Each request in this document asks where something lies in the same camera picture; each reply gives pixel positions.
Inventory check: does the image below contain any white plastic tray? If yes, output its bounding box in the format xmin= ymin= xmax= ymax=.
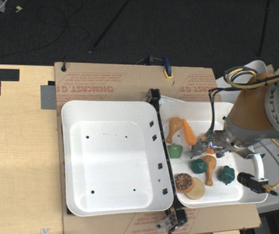
xmin=61 ymin=100 xmax=175 ymax=217
xmin=159 ymin=101 xmax=269 ymax=209

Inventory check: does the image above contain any light green pepper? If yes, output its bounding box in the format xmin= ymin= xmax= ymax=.
xmin=167 ymin=143 xmax=184 ymax=159

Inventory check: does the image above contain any thin black rod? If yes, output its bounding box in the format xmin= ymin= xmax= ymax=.
xmin=151 ymin=98 xmax=184 ymax=213

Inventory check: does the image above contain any tan chicken drumstick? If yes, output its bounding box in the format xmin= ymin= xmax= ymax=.
xmin=165 ymin=117 xmax=184 ymax=144
xmin=202 ymin=155 xmax=217 ymax=187

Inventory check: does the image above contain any dark green broccoli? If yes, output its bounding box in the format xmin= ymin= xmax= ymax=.
xmin=218 ymin=165 xmax=236 ymax=185
xmin=190 ymin=158 xmax=209 ymax=175

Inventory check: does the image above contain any black cylinder on white bracket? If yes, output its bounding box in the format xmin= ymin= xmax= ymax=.
xmin=237 ymin=153 xmax=269 ymax=195

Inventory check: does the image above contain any orange carrot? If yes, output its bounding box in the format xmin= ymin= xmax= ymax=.
xmin=182 ymin=118 xmax=198 ymax=146

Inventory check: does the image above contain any brown doughnut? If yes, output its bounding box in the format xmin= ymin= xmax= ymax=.
xmin=174 ymin=172 xmax=195 ymax=194

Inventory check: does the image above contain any white paper label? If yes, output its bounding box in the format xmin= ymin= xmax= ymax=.
xmin=160 ymin=95 xmax=186 ymax=104

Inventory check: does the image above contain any tan round biscuit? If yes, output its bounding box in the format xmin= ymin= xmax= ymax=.
xmin=185 ymin=176 xmax=206 ymax=200

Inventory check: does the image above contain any brown cardboard board red print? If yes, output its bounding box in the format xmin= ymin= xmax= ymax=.
xmin=54 ymin=61 xmax=262 ymax=234

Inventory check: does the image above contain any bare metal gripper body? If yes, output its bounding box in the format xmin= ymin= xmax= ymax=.
xmin=207 ymin=130 xmax=252 ymax=159

